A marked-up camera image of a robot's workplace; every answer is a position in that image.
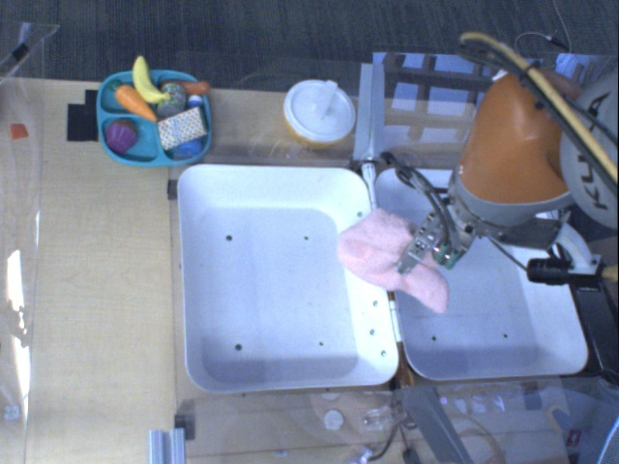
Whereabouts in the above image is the orange carrot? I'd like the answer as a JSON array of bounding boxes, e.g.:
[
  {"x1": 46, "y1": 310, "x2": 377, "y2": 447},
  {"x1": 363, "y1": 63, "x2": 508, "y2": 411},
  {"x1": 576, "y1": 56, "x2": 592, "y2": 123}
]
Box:
[{"x1": 113, "y1": 83, "x2": 159, "y2": 124}]

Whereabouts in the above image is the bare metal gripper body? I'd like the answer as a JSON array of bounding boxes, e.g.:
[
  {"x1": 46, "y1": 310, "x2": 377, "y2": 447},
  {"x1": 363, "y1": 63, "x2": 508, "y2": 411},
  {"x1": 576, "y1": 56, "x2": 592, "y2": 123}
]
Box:
[{"x1": 407, "y1": 204, "x2": 508, "y2": 261}]

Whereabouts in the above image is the small grey can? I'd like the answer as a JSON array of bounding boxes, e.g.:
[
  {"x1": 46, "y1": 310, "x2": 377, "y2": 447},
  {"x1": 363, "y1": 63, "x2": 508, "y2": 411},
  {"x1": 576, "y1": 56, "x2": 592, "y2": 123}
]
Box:
[{"x1": 155, "y1": 81, "x2": 188, "y2": 120}]

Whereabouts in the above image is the white patterned carton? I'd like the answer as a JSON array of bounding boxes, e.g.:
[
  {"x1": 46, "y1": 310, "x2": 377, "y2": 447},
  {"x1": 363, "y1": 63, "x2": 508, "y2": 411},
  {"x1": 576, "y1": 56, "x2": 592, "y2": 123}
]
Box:
[{"x1": 157, "y1": 106, "x2": 210, "y2": 152}]

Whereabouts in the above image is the blue divided plate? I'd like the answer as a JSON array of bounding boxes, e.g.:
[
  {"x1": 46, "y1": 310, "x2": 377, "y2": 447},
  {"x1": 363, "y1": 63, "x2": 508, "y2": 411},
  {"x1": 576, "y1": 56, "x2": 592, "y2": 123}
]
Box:
[{"x1": 95, "y1": 69, "x2": 214, "y2": 169}]

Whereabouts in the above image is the black cylinder on white bracket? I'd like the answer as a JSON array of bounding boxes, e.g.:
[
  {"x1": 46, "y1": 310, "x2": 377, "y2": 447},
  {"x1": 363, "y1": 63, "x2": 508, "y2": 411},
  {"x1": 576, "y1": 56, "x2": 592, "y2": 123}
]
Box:
[{"x1": 526, "y1": 220, "x2": 604, "y2": 285}]

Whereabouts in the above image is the yellow bowl with white lid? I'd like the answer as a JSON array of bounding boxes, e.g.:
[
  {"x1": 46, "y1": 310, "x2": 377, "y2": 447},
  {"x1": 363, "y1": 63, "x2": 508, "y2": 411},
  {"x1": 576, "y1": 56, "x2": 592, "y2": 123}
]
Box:
[{"x1": 282, "y1": 78, "x2": 358, "y2": 152}]

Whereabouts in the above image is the white plastic tray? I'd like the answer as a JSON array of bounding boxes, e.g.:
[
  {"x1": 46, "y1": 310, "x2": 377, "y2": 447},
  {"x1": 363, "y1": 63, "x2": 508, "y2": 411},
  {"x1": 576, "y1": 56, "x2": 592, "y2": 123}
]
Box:
[
  {"x1": 176, "y1": 163, "x2": 400, "y2": 395},
  {"x1": 374, "y1": 166, "x2": 591, "y2": 383}
]

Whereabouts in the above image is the blue round can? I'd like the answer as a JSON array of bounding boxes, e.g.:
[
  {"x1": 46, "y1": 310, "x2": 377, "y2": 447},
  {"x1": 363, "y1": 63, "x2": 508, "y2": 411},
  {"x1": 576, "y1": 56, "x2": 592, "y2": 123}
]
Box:
[{"x1": 172, "y1": 137, "x2": 205, "y2": 160}]

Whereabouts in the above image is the clear plastic bottle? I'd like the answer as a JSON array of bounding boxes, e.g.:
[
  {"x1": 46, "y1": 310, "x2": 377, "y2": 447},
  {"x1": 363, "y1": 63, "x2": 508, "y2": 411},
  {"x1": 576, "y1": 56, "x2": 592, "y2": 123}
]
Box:
[{"x1": 360, "y1": 405, "x2": 405, "y2": 432}]

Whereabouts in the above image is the yellow banana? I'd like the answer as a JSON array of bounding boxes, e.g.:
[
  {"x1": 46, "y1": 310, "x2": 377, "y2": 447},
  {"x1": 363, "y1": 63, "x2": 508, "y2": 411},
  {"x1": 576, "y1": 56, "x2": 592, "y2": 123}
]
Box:
[{"x1": 132, "y1": 55, "x2": 171, "y2": 105}]

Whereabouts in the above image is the orange sausage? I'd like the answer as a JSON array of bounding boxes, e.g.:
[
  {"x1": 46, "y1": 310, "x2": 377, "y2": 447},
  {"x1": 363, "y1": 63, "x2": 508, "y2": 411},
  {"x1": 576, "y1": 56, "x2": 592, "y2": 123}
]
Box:
[{"x1": 180, "y1": 79, "x2": 212, "y2": 98}]

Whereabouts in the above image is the pink cloth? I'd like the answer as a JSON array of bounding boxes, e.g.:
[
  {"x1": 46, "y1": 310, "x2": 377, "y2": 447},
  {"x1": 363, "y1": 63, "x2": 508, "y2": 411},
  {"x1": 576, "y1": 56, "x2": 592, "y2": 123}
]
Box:
[{"x1": 337, "y1": 207, "x2": 452, "y2": 315}]

